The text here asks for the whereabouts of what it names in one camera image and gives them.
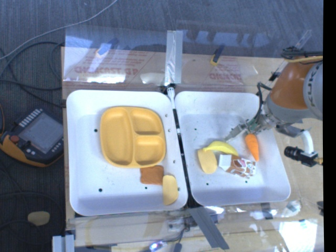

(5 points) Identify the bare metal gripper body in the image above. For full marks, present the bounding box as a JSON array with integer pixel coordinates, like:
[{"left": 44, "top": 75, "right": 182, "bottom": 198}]
[{"left": 245, "top": 113, "right": 279, "bottom": 137}]

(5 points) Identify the yellow banana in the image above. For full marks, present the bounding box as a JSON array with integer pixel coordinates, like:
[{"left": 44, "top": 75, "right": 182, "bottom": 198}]
[{"left": 202, "top": 140, "right": 239, "bottom": 158}]

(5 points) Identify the orange carrot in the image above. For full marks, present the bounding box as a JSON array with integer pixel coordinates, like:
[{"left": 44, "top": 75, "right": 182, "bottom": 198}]
[{"left": 244, "top": 133, "right": 260, "bottom": 163}]

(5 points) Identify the white plastic tray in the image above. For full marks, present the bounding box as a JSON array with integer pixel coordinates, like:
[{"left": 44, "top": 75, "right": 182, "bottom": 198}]
[
  {"left": 174, "top": 90, "right": 291, "bottom": 207},
  {"left": 66, "top": 89, "right": 189, "bottom": 217}
]

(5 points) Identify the white and brown carton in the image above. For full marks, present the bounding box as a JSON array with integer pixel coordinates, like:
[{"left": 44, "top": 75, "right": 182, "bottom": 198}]
[{"left": 218, "top": 154, "right": 257, "bottom": 179}]

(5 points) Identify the yellow oval biscuit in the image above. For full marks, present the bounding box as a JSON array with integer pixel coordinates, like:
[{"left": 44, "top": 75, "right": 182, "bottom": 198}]
[
  {"left": 27, "top": 211, "right": 51, "bottom": 227},
  {"left": 197, "top": 148, "right": 218, "bottom": 175},
  {"left": 162, "top": 174, "right": 180, "bottom": 206}
]

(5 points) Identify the brown cardboard board, red print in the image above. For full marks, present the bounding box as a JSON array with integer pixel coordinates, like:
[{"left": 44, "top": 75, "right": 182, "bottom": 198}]
[{"left": 60, "top": 46, "right": 324, "bottom": 249}]

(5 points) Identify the brown toast slice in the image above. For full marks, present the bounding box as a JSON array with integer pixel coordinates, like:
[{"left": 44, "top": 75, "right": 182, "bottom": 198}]
[{"left": 139, "top": 165, "right": 165, "bottom": 186}]

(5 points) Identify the yellow divided plate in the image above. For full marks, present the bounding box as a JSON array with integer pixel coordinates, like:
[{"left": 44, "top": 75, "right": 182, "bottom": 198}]
[{"left": 99, "top": 106, "right": 167, "bottom": 169}]

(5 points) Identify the black cylinder on white bracket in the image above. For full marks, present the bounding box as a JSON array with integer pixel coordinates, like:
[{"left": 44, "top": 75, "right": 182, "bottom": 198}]
[{"left": 283, "top": 130, "right": 319, "bottom": 167}]

